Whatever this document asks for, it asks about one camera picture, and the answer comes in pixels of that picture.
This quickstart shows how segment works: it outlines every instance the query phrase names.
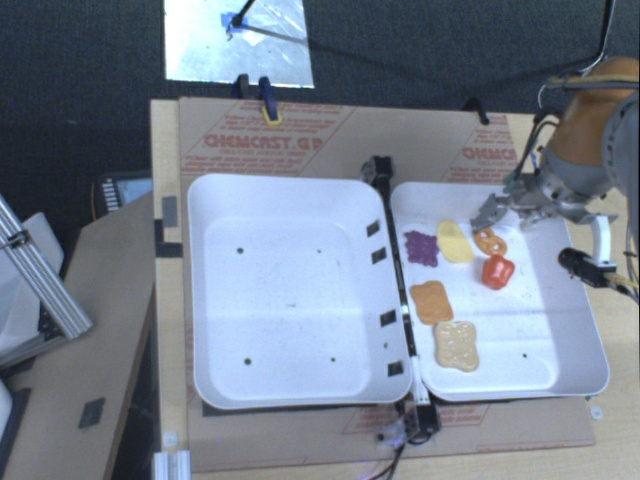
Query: hinged tray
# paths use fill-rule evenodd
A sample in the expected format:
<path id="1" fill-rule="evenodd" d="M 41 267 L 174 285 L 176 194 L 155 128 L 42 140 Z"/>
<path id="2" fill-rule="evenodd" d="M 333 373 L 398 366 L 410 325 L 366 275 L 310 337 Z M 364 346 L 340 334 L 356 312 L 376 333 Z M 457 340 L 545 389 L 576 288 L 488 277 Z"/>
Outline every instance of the hinged tray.
<path id="1" fill-rule="evenodd" d="M 194 376 L 223 409 L 383 403 L 411 371 L 378 194 L 211 174 L 190 187 Z"/>
<path id="2" fill-rule="evenodd" d="M 496 187 L 406 183 L 392 206 L 407 289 L 440 280 L 454 320 L 476 325 L 479 368 L 443 368 L 433 327 L 409 297 L 420 376 L 451 401 L 592 394 L 608 367 L 584 287 L 557 265 L 570 245 L 561 220 L 522 232 L 508 215 L 496 232 L 517 265 L 494 292 L 469 219 Z M 412 372 L 385 212 L 351 180 L 211 174 L 188 194 L 194 377 L 222 409 L 386 403 Z M 409 263 L 404 233 L 459 223 L 476 258 L 436 268 Z"/>

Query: wooden board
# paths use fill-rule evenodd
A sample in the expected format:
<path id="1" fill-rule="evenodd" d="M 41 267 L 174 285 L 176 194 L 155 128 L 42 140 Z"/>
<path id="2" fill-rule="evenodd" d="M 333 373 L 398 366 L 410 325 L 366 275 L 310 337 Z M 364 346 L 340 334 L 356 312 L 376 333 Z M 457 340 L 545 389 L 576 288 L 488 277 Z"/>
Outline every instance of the wooden board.
<path id="1" fill-rule="evenodd" d="M 162 184 L 163 194 L 156 194 L 156 212 L 160 208 L 161 198 L 175 196 L 180 199 L 180 181 L 176 172 L 179 163 L 177 151 L 178 102 L 154 102 L 153 109 L 153 149 L 156 187 Z M 385 109 L 392 112 L 396 123 L 404 118 L 415 117 L 415 111 Z M 518 152 L 522 151 L 531 129 L 532 119 L 527 115 L 508 115 L 508 126 Z M 615 251 L 613 260 L 622 262 L 622 248 L 625 225 L 624 198 L 613 192 L 605 201 L 595 205 L 601 212 L 618 212 L 623 217 L 613 227 Z M 575 246 L 589 251 L 590 230 L 571 227 Z M 177 447 L 164 447 L 166 451 L 176 448 L 187 449 L 187 417 L 184 400 L 184 342 L 174 333 L 184 331 L 181 315 L 184 305 L 179 293 L 182 291 L 181 269 L 174 265 L 175 260 L 158 260 L 158 318 L 164 322 L 164 330 L 159 331 L 161 350 L 161 430 L 176 432 Z M 589 289 L 588 294 L 604 342 L 611 367 L 611 382 L 607 390 L 588 402 L 589 406 L 601 408 L 604 418 L 593 422 L 596 435 L 595 447 L 567 448 L 558 450 L 537 450 L 510 453 L 484 453 L 466 456 L 429 457 L 403 460 L 395 478 L 505 478 L 528 479 L 544 475 L 550 479 L 574 477 L 604 478 L 616 472 L 619 478 L 632 478 L 638 471 L 640 456 L 640 386 L 638 385 L 638 308 L 633 302 L 611 291 Z M 505 443 L 507 447 L 517 448 L 517 443 Z M 484 452 L 499 451 L 480 450 Z M 407 456 L 413 455 L 409 450 Z M 325 479 L 325 478 L 362 478 L 368 477 L 384 468 L 387 462 L 357 462 L 329 464 L 320 466 L 286 467 L 228 471 L 217 473 L 198 473 L 197 480 L 274 480 L 282 478 Z"/>
<path id="2" fill-rule="evenodd" d="M 32 390 L 6 480 L 110 479 L 152 311 L 151 195 L 82 230 L 65 279 L 94 326 L 8 381 Z M 98 424 L 79 429 L 87 402 Z"/>

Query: metal rod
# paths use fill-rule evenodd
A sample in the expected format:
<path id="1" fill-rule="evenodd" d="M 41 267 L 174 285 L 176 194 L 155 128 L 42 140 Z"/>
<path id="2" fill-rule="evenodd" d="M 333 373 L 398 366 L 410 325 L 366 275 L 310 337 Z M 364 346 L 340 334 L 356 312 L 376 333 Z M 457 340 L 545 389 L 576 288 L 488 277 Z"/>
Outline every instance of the metal rod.
<path id="1" fill-rule="evenodd" d="M 581 75 L 589 73 L 607 56 L 607 42 L 609 41 L 609 31 L 611 30 L 611 22 L 613 21 L 613 11 L 616 6 L 616 0 L 605 0 L 604 13 L 602 15 L 602 26 L 600 28 L 600 43 L 598 44 L 598 52 L 593 57 L 593 61 L 586 67 L 578 69 Z"/>
<path id="2" fill-rule="evenodd" d="M 242 10 L 236 14 L 233 18 L 231 18 L 230 27 L 238 28 L 242 25 L 242 20 L 244 19 L 245 14 L 251 9 L 251 6 L 254 4 L 256 0 L 247 0 L 247 3 L 244 4 Z"/>
<path id="3" fill-rule="evenodd" d="M 76 338 L 92 323 L 64 287 L 62 280 L 42 256 L 31 240 L 14 240 L 19 234 L 28 237 L 22 223 L 0 195 L 0 249 L 7 256 L 36 293 L 51 317 L 68 338 Z"/>
<path id="4" fill-rule="evenodd" d="M 25 359 L 42 354 L 64 341 L 66 341 L 66 339 L 62 336 L 56 336 L 55 338 L 51 338 L 46 341 L 42 335 L 36 336 L 22 345 L 10 350 L 5 355 L 0 356 L 0 369 L 4 370 L 5 368 L 10 368 Z"/>

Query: metal bracket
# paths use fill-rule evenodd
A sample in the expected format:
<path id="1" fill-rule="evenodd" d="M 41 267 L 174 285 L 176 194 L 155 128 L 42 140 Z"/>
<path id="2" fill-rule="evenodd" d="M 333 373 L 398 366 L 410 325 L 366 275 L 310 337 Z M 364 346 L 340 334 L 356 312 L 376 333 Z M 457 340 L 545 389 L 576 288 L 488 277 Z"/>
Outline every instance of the metal bracket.
<path id="1" fill-rule="evenodd" d="M 480 208 L 478 216 L 471 219 L 471 229 L 477 233 L 483 228 L 492 226 L 504 217 L 508 209 L 507 197 L 496 197 L 495 194 L 490 194 Z"/>
<path id="2" fill-rule="evenodd" d="M 420 358 L 418 356 L 411 357 L 411 373 L 412 384 L 411 384 L 411 394 L 413 395 L 413 399 L 418 405 L 430 405 L 431 398 L 429 396 L 429 390 L 422 382 L 422 376 L 420 375 Z"/>
<path id="3" fill-rule="evenodd" d="M 0 245 L 0 251 L 2 249 L 6 249 L 7 247 L 11 247 L 12 249 L 15 249 L 16 247 L 20 247 L 21 245 L 26 244 L 29 240 L 31 240 L 31 235 L 29 234 L 29 231 L 27 231 L 26 229 L 21 229 L 15 235 L 12 235 L 9 238 L 7 238 L 5 243 Z"/>
<path id="4" fill-rule="evenodd" d="M 191 454 L 188 450 L 153 455 L 153 480 L 190 480 Z"/>

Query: black cable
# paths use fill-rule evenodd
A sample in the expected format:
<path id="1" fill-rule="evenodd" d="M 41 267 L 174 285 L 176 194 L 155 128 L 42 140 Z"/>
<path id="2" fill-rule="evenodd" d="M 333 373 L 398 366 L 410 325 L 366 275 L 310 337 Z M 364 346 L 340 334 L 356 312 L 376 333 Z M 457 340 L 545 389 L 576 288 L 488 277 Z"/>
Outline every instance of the black cable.
<path id="1" fill-rule="evenodd" d="M 600 44 L 598 46 L 598 57 L 604 57 L 607 48 L 607 40 L 609 39 L 609 30 L 613 21 L 613 10 L 616 0 L 606 0 L 604 4 L 604 15 L 602 17 L 602 28 L 600 30 Z"/>
<path id="2" fill-rule="evenodd" d="M 614 290 L 617 291 L 618 293 L 621 293 L 622 295 L 626 295 L 627 297 L 631 298 L 633 302 L 638 304 L 638 297 L 636 297 L 636 295 L 631 290 L 629 290 L 629 288 L 627 288 L 626 286 L 622 286 L 618 284 L 614 287 Z"/>
<path id="3" fill-rule="evenodd" d="M 405 447 L 404 444 L 400 445 L 396 450 L 396 455 L 393 458 L 393 461 L 391 462 L 391 464 L 389 464 L 386 468 L 380 471 L 380 473 L 378 473 L 377 475 L 367 478 L 367 480 L 380 480 L 387 474 L 388 476 L 386 477 L 385 480 L 391 480 L 395 475 L 396 468 L 398 467 L 398 462 L 400 462 L 400 457 L 402 456 L 402 452 L 404 451 L 404 447 Z"/>
<path id="4" fill-rule="evenodd" d="M 571 82 L 545 84 L 546 89 L 562 89 L 563 91 L 587 91 L 591 89 L 630 89 L 637 91 L 638 86 L 638 82 L 625 82 L 622 80 L 612 80 L 610 82 L 580 82 L 575 84 Z"/>
<path id="5" fill-rule="evenodd" d="M 549 113 L 545 114 L 542 117 L 542 119 L 544 119 L 545 117 L 547 117 L 548 115 L 551 115 L 551 114 L 553 114 L 553 112 L 549 112 Z M 531 130 L 531 134 L 529 135 L 529 138 L 527 139 L 527 144 L 526 144 L 526 146 L 524 148 L 524 153 L 522 154 L 522 158 L 520 159 L 520 162 L 518 162 L 518 165 L 516 166 L 516 168 L 513 170 L 513 174 L 514 174 L 513 180 L 514 181 L 516 181 L 516 180 L 518 180 L 518 178 L 520 178 L 520 175 L 522 174 L 522 169 L 524 168 L 524 164 L 527 161 L 527 158 L 529 157 L 529 154 L 533 151 L 533 148 L 535 147 L 536 143 L 538 142 L 538 136 L 540 135 L 540 132 L 547 125 L 554 126 L 554 127 L 558 126 L 553 121 L 542 121 L 542 122 L 536 123 L 534 125 L 533 129 Z"/>
<path id="6" fill-rule="evenodd" d="M 242 8 L 242 10 L 238 14 L 236 14 L 233 18 L 231 18 L 231 21 L 229 22 L 229 28 L 231 27 L 239 28 L 242 25 L 242 20 L 244 19 L 244 15 L 247 14 L 247 12 L 249 12 L 249 9 L 251 9 L 251 6 L 255 1 L 256 0 L 247 0 L 247 3 L 244 4 L 244 7 Z"/>
<path id="7" fill-rule="evenodd" d="M 591 57 L 589 64 L 584 68 L 572 68 L 565 70 L 560 76 L 570 73 L 578 73 L 583 75 L 595 68 L 607 55 L 607 42 L 609 40 L 609 31 L 611 30 L 611 22 L 613 21 L 613 11 L 615 9 L 616 0 L 605 0 L 604 12 L 602 15 L 602 25 L 600 27 L 600 42 L 598 44 L 598 52 Z"/>
<path id="8" fill-rule="evenodd" d="M 429 442 L 430 440 L 431 440 L 431 434 L 429 434 L 426 437 L 423 437 L 421 439 L 419 439 L 417 437 L 414 437 L 412 439 L 409 439 L 407 441 L 407 443 L 409 443 L 409 444 L 411 444 L 413 446 L 420 446 L 420 445 L 423 445 L 423 444 Z"/>

